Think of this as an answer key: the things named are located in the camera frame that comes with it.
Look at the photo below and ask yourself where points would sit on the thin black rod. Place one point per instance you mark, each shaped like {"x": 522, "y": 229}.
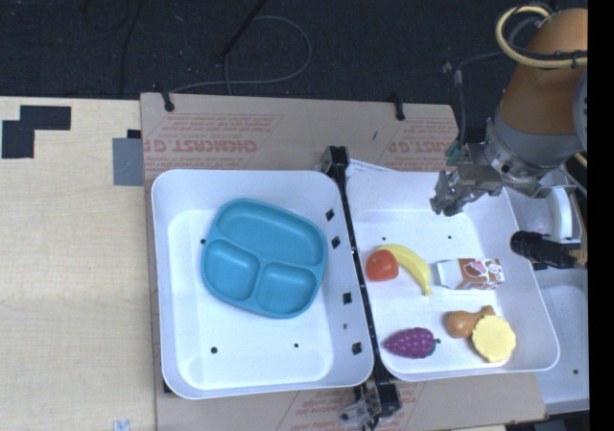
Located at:
{"x": 361, "y": 270}

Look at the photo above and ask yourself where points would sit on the brown chicken drumstick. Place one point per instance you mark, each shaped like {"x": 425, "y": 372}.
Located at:
{"x": 460, "y": 322}

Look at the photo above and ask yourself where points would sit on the black cylinder on white bracket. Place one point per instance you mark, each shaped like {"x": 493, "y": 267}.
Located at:
{"x": 537, "y": 246}

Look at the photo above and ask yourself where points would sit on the purple grapes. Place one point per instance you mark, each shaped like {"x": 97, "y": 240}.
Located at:
{"x": 411, "y": 342}

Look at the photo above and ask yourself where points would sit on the yellow pineapple slice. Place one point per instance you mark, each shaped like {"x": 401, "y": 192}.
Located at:
{"x": 494, "y": 339}

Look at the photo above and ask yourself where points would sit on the red tomato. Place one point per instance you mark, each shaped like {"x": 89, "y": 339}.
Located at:
{"x": 381, "y": 267}

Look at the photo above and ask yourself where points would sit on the white plastic tray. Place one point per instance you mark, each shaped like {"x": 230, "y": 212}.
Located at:
{"x": 268, "y": 352}
{"x": 432, "y": 314}

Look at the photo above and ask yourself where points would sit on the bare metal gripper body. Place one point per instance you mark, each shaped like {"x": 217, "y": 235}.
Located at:
{"x": 479, "y": 177}

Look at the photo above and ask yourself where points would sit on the blue divided plate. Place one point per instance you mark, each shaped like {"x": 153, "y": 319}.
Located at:
{"x": 264, "y": 256}

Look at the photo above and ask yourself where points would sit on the white printed paper sheet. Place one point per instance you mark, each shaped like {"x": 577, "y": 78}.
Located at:
{"x": 371, "y": 166}

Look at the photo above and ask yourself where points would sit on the brown cardboard board, red print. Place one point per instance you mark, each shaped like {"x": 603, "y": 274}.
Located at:
{"x": 297, "y": 131}

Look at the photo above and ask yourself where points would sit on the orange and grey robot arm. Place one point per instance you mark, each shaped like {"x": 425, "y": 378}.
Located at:
{"x": 542, "y": 98}

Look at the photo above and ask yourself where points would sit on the yellow banana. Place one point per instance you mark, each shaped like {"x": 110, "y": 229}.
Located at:
{"x": 415, "y": 262}

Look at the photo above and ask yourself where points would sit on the white and brown carton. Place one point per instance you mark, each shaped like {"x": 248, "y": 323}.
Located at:
{"x": 472, "y": 274}

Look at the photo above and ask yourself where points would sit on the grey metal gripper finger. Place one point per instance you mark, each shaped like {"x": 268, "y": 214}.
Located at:
{"x": 458, "y": 201}
{"x": 443, "y": 189}

